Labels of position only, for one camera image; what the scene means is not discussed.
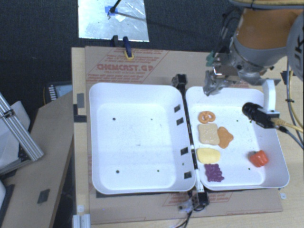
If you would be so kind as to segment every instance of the red bell pepper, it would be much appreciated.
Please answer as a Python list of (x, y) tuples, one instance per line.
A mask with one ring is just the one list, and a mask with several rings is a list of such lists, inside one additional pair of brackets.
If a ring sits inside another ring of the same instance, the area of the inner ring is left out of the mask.
[(269, 159), (263, 150), (251, 155), (249, 159), (256, 167), (264, 166), (269, 162)]

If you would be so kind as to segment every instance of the cardboard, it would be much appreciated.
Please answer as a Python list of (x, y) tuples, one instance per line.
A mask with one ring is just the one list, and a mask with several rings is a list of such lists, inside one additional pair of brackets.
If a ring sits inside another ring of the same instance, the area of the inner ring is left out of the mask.
[[(75, 135), (87, 138), (87, 148), (75, 140), (76, 158), (84, 156), (87, 151), (88, 159), (81, 160), (82, 166), (76, 165), (76, 182), (88, 170), (88, 183), (81, 180), (76, 197), (78, 214), (88, 211), (92, 224), (143, 221), (157, 219), (180, 219), (184, 212), (178, 211), (178, 205), (189, 197), (187, 193), (155, 193), (141, 195), (105, 196), (97, 193), (91, 181), (91, 146), (90, 146), (90, 112), (88, 92), (97, 82), (116, 82), (133, 84), (170, 85), (176, 74), (186, 74), (187, 88), (202, 86), (205, 70), (205, 60), (208, 53), (178, 52), (164, 50), (133, 49), (135, 59), (128, 61), (122, 48), (86, 47), (74, 48), (73, 57), (73, 88), (74, 104), (77, 104), (77, 94), (85, 94), (85, 106), (81, 111), (86, 112), (86, 123), (82, 130), (75, 129)], [(281, 201), (276, 189), (244, 190), (233, 192), (209, 193), (210, 204), (202, 211), (195, 212), (194, 217), (219, 215), (251, 214), (282, 211)]]

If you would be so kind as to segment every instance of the white tray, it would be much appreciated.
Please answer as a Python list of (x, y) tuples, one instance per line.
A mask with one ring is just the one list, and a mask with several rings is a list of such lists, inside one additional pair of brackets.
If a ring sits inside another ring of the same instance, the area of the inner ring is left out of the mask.
[[(99, 192), (168, 192), (193, 187), (189, 135), (177, 89), (99, 83), (90, 89), (89, 99), (92, 179)], [(181, 155), (184, 148), (188, 153)]]
[[(222, 182), (208, 182), (204, 165), (198, 161), (197, 178), (205, 187), (219, 191), (287, 185), (289, 173), (276, 130), (263, 129), (242, 113), (246, 102), (263, 105), (261, 92), (224, 88), (220, 94), (207, 97), (202, 87), (192, 87), (186, 98), (195, 148), (213, 148), (221, 153), (218, 164), (225, 178)], [(98, 83), (90, 89), (89, 102), (92, 179), (99, 192), (192, 189), (196, 177), (183, 100), (176, 88)], [(234, 135), (226, 149), (200, 143), (201, 111), (212, 111), (216, 115), (214, 123)], [(259, 150), (266, 152), (269, 163), (256, 168), (248, 156)]]
[[(191, 87), (186, 92), (191, 130), (195, 148), (204, 147), (220, 151), (219, 165), (221, 182), (209, 182), (204, 164), (198, 161), (199, 177), (205, 187), (211, 190), (240, 190), (280, 188), (289, 182), (289, 173), (275, 129), (264, 129), (242, 113), (247, 102), (263, 105), (264, 95), (255, 89), (223, 88), (217, 95), (207, 97), (202, 87)], [(201, 144), (199, 140), (199, 113), (211, 111), (214, 123), (225, 127), (234, 139), (225, 149), (218, 145)], [(255, 167), (248, 159), (252, 152), (263, 150), (269, 163)]]

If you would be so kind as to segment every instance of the cable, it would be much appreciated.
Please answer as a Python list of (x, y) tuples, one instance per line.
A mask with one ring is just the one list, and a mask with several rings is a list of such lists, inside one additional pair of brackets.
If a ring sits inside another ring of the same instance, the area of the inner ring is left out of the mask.
[(276, 0), (276, 1), (263, 1), (263, 0), (229, 0), (233, 5), (258, 9), (258, 10), (281, 10), (281, 9), (303, 9), (304, 0)]
[[(293, 74), (294, 74), (293, 70), (290, 70), (290, 73), (289, 73), (289, 97), (290, 97), (290, 99), (292, 99), (292, 96), (291, 96), (291, 86), (290, 85), (291, 85), (291, 80), (292, 80), (292, 75)], [(291, 106), (291, 111), (292, 111), (292, 113), (293, 113), (293, 115), (295, 117), (296, 122), (303, 129), (303, 124), (301, 124), (298, 116), (295, 113), (295, 109), (294, 109), (294, 106), (293, 106), (293, 101), (292, 101), (292, 104), (290, 104), (290, 106)]]
[(227, 11), (223, 14), (223, 20), (222, 20), (222, 25), (221, 25), (221, 29), (219, 31), (219, 34), (218, 34), (218, 41), (216, 43), (216, 46), (213, 50), (213, 56), (215, 56), (215, 54), (218, 52), (219, 50), (219, 47), (220, 47), (220, 44), (222, 43), (222, 40), (223, 40), (223, 33), (225, 30), (227, 30), (227, 27), (229, 25), (229, 23), (233, 20), (233, 19), (239, 19), (237, 17), (232, 17), (228, 20), (227, 23), (226, 22), (226, 19), (228, 18), (228, 16), (233, 13), (233, 12), (237, 12), (239, 15), (241, 14), (241, 10), (237, 7), (230, 7), (227, 9)]
[(296, 143), (304, 150), (303, 144), (301, 144), (300, 141), (291, 132), (289, 132), (285, 127), (280, 126), (278, 128), (278, 130), (280, 130), (281, 132), (286, 133), (290, 137), (292, 137), (293, 140), (296, 141)]
[[(289, 95), (289, 61), (287, 62), (287, 77), (286, 77), (286, 92), (287, 92), (287, 99), (290, 100), (290, 95)], [(289, 115), (290, 115), (290, 118), (293, 122), (293, 124), (295, 125), (295, 119), (294, 119), (294, 115), (291, 111), (291, 103), (290, 101), (287, 101), (287, 105), (288, 105), (288, 111), (289, 111)], [(301, 144), (303, 145), (303, 139), (300, 135), (300, 132), (299, 131), (296, 131), (296, 134), (298, 135), (298, 138), (301, 142)]]
[(293, 128), (299, 132), (303, 133), (303, 128), (300, 128), (298, 126), (292, 125), (290, 123), (285, 122), (284, 120), (280, 119), (280, 118), (271, 118), (270, 119), (276, 126), (285, 126), (285, 127), (290, 127)]
[(188, 225), (188, 222), (189, 222), (191, 214), (192, 214), (192, 211), (189, 212), (189, 214), (188, 214), (188, 216), (187, 216), (187, 218), (186, 218), (186, 220), (184, 222), (182, 222), (180, 225), (178, 225), (178, 226), (176, 226), (174, 228), (180, 228), (180, 227), (186, 228), (187, 225)]
[(201, 211), (204, 210), (204, 209), (205, 209), (205, 206), (199, 205), (198, 207), (196, 207), (196, 208), (194, 209), (194, 211), (195, 211), (195, 212), (201, 212)]

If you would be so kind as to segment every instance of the black cable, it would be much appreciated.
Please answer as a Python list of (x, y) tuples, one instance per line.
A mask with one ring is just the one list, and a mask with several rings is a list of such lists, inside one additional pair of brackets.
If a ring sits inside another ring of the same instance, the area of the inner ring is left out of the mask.
[(186, 228), (187, 225), (188, 225), (191, 214), (192, 214), (192, 211), (189, 212), (186, 220), (184, 222), (182, 222), (180, 225), (176, 226), (175, 228), (180, 228), (180, 227)]
[(213, 50), (213, 53), (214, 53), (213, 56), (215, 56), (215, 54), (218, 52), (218, 48), (220, 47), (220, 44), (222, 43), (222, 33), (224, 31), (224, 28), (226, 28), (232, 20), (232, 19), (230, 19), (230, 20), (228, 20), (227, 23), (225, 23), (226, 19), (234, 11), (236, 11), (239, 15), (241, 14), (241, 10), (238, 7), (229, 7), (227, 9), (227, 11), (225, 13), (223, 13), (222, 25), (221, 25), (221, 29), (220, 29), (219, 34), (218, 34), (218, 41), (217, 41), (216, 46)]
[(205, 206), (204, 205), (199, 205), (199, 206), (197, 206), (195, 209), (194, 209), (194, 211), (195, 212), (200, 212), (200, 211), (202, 211), (202, 210), (204, 210), (205, 209)]
[(117, 0), (117, 2), (115, 3), (115, 5), (113, 7), (110, 8), (109, 13), (114, 13), (116, 7), (118, 6), (118, 4), (120, 3), (121, 0)]

